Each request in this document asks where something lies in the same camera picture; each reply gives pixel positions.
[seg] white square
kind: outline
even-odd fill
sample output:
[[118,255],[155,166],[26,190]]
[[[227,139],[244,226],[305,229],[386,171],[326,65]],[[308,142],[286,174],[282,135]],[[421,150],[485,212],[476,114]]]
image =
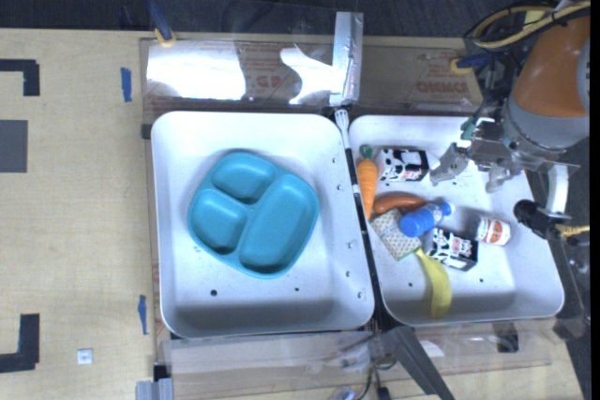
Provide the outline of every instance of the white square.
[[80,348],[77,350],[77,365],[94,363],[94,351],[91,348]]

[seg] can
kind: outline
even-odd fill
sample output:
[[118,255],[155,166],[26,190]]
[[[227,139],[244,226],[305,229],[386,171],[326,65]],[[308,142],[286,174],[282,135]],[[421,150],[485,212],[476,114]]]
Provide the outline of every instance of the can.
[[486,244],[505,245],[510,240],[510,224],[497,218],[480,216],[474,221],[473,239]]

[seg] blue bottle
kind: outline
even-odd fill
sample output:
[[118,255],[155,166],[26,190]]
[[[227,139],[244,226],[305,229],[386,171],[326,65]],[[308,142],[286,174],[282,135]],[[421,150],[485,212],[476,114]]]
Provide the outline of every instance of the blue bottle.
[[400,230],[407,237],[419,237],[442,222],[445,216],[454,212],[454,207],[447,201],[428,203],[414,212],[400,218]]

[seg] red and white can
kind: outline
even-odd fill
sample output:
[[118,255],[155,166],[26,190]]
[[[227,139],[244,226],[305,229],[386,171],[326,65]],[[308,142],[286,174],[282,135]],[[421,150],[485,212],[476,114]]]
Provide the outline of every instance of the red and white can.
[[497,218],[480,216],[475,223],[473,237],[477,242],[505,245],[510,240],[510,224]]

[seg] toy carrot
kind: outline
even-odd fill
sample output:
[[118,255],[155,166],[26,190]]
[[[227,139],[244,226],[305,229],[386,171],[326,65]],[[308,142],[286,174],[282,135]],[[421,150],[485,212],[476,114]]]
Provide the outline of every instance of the toy carrot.
[[367,145],[360,147],[360,154],[363,159],[356,167],[356,177],[358,178],[358,186],[360,194],[363,198],[363,206],[365,208],[365,217],[371,216],[373,202],[375,201],[375,188],[377,187],[378,171],[375,162],[371,160],[373,149]]

